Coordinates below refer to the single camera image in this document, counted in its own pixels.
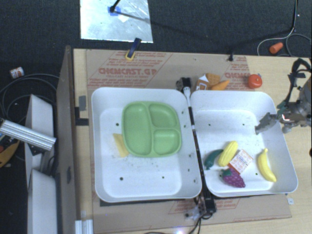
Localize brown cardboard board red print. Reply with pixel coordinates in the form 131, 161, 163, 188
85, 49, 293, 234

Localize green pepper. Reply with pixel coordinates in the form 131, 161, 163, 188
203, 149, 224, 171

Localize brown waffle biscuit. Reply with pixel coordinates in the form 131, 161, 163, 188
204, 73, 221, 86

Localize small orange and white can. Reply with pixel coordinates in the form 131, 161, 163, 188
9, 66, 25, 79

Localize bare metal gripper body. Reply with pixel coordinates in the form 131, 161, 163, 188
277, 100, 312, 134

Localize green divided plate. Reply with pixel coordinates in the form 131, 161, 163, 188
121, 101, 182, 158

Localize yellow cheese slice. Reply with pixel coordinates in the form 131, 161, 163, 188
112, 133, 130, 158

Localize red tomato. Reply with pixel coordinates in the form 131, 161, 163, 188
248, 74, 263, 89

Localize short orange carrot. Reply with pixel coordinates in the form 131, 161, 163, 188
269, 42, 284, 54

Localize purple grapes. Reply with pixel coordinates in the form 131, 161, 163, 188
220, 167, 246, 189

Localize yellow corn cob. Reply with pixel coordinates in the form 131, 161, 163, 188
217, 140, 238, 167

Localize yellow banana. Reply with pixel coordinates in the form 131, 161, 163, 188
257, 148, 277, 182

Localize thin black and white rod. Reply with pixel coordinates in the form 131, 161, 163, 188
184, 86, 208, 197

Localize orange and white packet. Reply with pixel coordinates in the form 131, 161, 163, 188
228, 149, 254, 175

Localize white plastic tray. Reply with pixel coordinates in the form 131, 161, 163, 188
91, 86, 203, 203
189, 90, 299, 198

